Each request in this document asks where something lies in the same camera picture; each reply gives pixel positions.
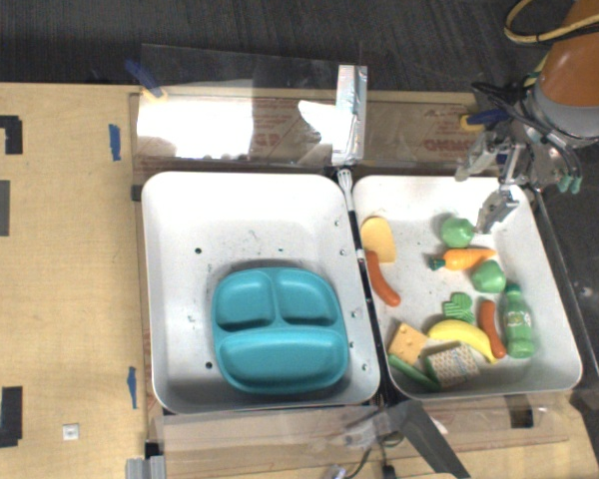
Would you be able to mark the teal divided plate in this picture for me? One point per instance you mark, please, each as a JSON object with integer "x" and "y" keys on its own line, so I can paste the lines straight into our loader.
{"x": 279, "y": 347}

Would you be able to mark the orange sausage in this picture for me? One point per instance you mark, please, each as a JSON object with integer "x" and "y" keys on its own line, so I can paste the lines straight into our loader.
{"x": 489, "y": 322}
{"x": 379, "y": 280}

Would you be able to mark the white plastic tray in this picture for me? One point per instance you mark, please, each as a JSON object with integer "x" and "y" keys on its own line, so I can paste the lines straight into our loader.
{"x": 419, "y": 287}
{"x": 259, "y": 217}

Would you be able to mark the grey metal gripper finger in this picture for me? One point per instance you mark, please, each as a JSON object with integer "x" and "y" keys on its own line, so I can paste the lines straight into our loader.
{"x": 476, "y": 158}
{"x": 496, "y": 210}

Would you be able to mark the yellow banana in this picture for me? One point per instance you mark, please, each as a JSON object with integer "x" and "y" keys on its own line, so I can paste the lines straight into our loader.
{"x": 459, "y": 332}

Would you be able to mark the orange carrot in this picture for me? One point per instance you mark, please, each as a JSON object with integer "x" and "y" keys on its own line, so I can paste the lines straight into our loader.
{"x": 464, "y": 258}

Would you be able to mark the green round toy fruit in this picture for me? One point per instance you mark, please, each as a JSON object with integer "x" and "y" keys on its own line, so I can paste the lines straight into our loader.
{"x": 489, "y": 277}
{"x": 456, "y": 232}

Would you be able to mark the small white square tile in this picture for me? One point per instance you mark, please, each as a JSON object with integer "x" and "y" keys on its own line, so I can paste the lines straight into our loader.
{"x": 70, "y": 431}

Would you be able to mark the green plastic bottle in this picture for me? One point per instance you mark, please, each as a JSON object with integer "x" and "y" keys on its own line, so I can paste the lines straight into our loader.
{"x": 518, "y": 325}

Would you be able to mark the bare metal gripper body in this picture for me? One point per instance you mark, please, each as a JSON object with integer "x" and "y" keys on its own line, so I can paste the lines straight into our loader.
{"x": 531, "y": 160}

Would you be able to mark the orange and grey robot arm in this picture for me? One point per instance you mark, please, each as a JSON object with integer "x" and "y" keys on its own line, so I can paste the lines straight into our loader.
{"x": 576, "y": 78}

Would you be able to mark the yellow bread slice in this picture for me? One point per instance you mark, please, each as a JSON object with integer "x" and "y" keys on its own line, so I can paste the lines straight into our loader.
{"x": 379, "y": 237}

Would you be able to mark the green pea pod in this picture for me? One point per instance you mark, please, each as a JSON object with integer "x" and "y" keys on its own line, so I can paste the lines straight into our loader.
{"x": 409, "y": 369}

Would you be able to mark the yellow cheese wedge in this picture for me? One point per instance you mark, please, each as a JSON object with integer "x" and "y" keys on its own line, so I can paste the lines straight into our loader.
{"x": 407, "y": 342}

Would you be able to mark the green ribbed toy vegetable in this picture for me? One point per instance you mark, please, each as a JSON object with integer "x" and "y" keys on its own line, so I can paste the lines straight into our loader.
{"x": 459, "y": 308}

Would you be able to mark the thin black and white rod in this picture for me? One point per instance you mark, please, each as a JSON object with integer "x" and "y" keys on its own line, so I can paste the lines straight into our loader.
{"x": 363, "y": 262}

